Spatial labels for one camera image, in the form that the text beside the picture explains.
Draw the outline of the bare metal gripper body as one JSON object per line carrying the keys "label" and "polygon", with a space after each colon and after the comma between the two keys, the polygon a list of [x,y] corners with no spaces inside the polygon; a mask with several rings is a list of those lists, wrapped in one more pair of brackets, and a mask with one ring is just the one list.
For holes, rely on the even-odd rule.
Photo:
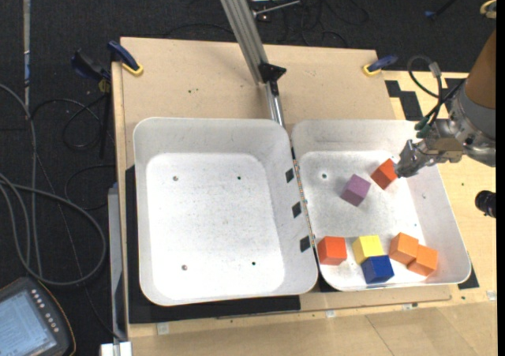
{"label": "bare metal gripper body", "polygon": [[423,165],[458,163],[463,157],[462,143],[457,140],[447,119],[437,119],[419,127],[417,158]]}

